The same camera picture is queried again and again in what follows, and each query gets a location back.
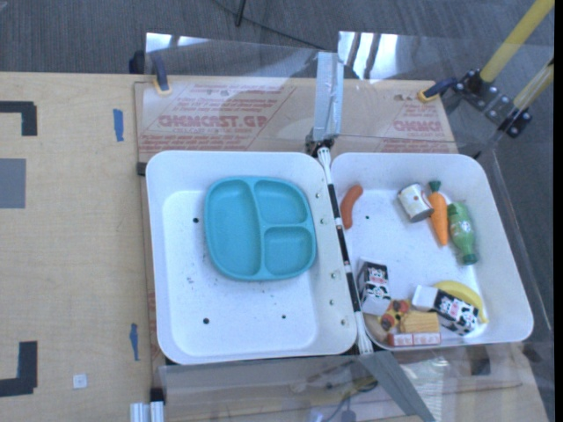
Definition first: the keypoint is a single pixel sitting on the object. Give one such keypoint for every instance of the black and white thin rod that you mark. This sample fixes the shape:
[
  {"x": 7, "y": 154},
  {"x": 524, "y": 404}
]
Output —
[{"x": 336, "y": 211}]

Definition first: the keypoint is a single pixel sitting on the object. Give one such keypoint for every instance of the blue divided plate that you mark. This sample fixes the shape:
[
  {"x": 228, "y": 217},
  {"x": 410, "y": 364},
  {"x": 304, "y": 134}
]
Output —
[{"x": 233, "y": 227}]

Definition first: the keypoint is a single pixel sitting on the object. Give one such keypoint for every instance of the orange sausage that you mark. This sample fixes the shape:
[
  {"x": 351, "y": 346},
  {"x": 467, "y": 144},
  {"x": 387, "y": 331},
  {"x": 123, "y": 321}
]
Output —
[{"x": 349, "y": 205}]

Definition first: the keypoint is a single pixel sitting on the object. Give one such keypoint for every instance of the brown cardboard board red print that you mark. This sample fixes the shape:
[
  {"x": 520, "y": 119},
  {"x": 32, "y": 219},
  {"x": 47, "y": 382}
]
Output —
[{"x": 264, "y": 112}]

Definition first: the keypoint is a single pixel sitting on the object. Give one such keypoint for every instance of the white plastic tray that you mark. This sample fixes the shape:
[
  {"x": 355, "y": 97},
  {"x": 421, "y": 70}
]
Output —
[
  {"x": 396, "y": 244},
  {"x": 246, "y": 323}
]

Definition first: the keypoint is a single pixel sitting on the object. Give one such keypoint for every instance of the cow print milk carton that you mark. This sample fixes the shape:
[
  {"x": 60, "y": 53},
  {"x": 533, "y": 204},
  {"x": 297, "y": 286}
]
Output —
[{"x": 374, "y": 286}]

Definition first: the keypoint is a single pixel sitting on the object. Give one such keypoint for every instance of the white small can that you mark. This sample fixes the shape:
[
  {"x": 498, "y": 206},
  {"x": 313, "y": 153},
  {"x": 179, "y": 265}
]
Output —
[{"x": 414, "y": 202}]

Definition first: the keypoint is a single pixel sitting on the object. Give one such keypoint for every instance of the orange carrot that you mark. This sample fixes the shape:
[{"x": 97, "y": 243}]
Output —
[{"x": 439, "y": 218}]

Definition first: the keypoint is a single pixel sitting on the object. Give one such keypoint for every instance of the pizza slice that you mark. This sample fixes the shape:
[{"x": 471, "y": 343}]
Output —
[{"x": 387, "y": 319}]

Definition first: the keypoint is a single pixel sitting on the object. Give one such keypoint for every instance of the green bottle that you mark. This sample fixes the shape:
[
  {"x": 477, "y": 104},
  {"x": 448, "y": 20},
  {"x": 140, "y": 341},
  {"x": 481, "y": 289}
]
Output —
[{"x": 462, "y": 233}]

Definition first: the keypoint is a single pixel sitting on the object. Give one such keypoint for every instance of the yellow block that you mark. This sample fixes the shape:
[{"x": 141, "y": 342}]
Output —
[{"x": 420, "y": 322}]

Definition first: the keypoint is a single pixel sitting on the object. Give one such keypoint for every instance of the red and white packet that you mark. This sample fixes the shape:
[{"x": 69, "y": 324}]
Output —
[{"x": 413, "y": 339}]

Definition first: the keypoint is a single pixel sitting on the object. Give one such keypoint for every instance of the yellow banana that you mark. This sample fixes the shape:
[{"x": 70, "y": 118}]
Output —
[{"x": 462, "y": 290}]

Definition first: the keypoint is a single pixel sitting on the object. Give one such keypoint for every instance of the cow print milk bottle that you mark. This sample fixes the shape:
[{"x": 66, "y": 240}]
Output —
[{"x": 453, "y": 310}]

